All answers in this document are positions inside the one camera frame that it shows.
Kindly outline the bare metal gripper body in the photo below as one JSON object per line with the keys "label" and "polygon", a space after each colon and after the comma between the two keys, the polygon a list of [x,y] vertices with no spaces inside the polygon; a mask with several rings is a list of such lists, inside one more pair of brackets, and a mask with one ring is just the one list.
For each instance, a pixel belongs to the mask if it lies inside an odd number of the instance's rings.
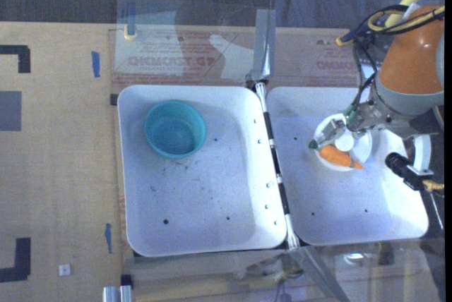
{"label": "bare metal gripper body", "polygon": [[393,112],[377,99],[368,99],[366,102],[352,105],[347,114],[347,128],[352,132],[384,128],[392,122]]}

